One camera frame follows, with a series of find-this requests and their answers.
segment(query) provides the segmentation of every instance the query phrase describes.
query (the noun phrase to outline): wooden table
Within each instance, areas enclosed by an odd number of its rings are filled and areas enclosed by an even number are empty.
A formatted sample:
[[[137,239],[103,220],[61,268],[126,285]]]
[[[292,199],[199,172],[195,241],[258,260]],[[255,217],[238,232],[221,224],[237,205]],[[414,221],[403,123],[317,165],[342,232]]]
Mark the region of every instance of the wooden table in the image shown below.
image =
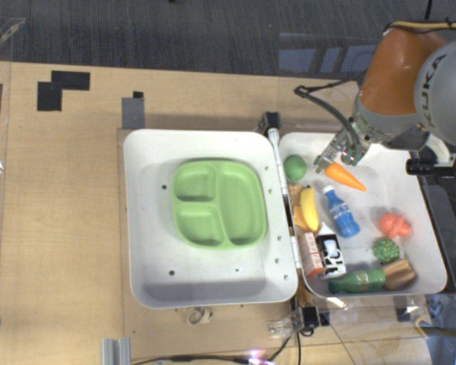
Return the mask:
[[[132,339],[134,359],[277,348],[266,322],[284,315],[286,304],[215,307],[212,323],[192,327],[182,309],[153,311],[128,297],[122,286],[128,276],[122,274],[121,99],[144,92],[147,127],[253,129],[264,111],[277,110],[285,121],[335,131],[325,111],[292,92],[320,81],[27,63],[11,69],[0,365],[100,364],[102,338],[124,335]],[[61,112],[38,112],[37,82],[50,81],[51,70],[90,72],[90,90],[64,90]],[[349,83],[324,96],[349,115],[355,93]],[[411,323],[397,322],[392,301],[348,304],[357,319],[359,308],[373,307],[375,320],[342,319],[339,327],[318,328],[303,339],[303,363],[428,363],[424,339]],[[277,363],[296,357],[297,349],[287,348]]]

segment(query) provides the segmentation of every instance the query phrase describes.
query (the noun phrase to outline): bottle cap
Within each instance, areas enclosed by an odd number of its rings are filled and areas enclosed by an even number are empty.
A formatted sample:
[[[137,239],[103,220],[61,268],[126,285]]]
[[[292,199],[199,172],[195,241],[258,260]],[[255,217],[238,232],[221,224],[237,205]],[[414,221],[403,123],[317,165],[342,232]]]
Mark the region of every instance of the bottle cap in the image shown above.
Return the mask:
[[[325,187],[322,189],[323,195],[326,195],[326,193],[329,192],[329,191],[334,191],[333,186],[325,186]]]

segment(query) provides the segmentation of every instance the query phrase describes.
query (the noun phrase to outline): bottle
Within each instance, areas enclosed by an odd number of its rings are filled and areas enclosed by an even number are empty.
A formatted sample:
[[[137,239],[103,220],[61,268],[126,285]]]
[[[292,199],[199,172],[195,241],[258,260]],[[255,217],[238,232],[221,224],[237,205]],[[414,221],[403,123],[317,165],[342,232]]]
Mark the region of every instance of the bottle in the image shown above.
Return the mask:
[[[359,225],[353,219],[348,204],[336,196],[332,186],[324,187],[322,192],[328,198],[329,211],[340,229],[340,235],[344,238],[357,235],[359,233]]]
[[[331,280],[328,289],[332,294],[337,292],[371,292],[379,290],[385,285],[385,273],[382,268],[373,268],[367,271],[355,271],[337,280]]]

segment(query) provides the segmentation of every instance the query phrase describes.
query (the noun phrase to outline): green plate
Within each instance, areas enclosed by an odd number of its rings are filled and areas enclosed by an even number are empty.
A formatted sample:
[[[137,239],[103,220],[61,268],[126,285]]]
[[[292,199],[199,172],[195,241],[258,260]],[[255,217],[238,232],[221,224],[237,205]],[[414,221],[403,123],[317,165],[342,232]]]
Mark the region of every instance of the green plate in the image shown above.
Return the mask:
[[[173,215],[181,239],[210,249],[250,246],[267,232],[260,180],[242,163],[199,160],[173,178]]]

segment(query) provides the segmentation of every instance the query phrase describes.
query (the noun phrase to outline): orange carrot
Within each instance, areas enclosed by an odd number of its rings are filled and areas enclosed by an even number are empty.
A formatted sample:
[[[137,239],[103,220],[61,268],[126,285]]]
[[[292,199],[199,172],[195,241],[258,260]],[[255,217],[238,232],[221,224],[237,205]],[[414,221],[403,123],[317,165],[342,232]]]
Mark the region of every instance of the orange carrot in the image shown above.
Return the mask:
[[[349,186],[351,188],[359,189],[360,191],[366,191],[366,187],[360,181],[358,181],[353,174],[348,172],[336,162],[333,162],[329,167],[325,169],[325,174],[337,183]]]

